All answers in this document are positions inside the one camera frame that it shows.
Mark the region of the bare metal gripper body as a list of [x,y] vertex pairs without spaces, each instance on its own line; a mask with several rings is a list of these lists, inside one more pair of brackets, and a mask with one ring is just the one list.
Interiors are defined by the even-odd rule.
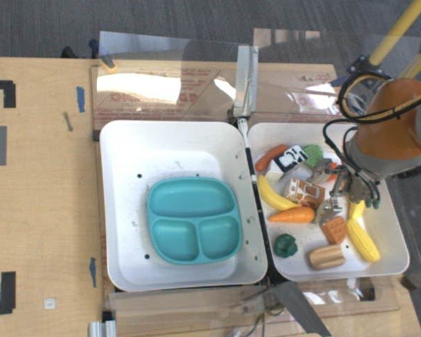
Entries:
[[349,197],[351,202],[369,201],[373,197],[372,187],[348,168],[336,168],[332,174],[336,177],[330,197]]

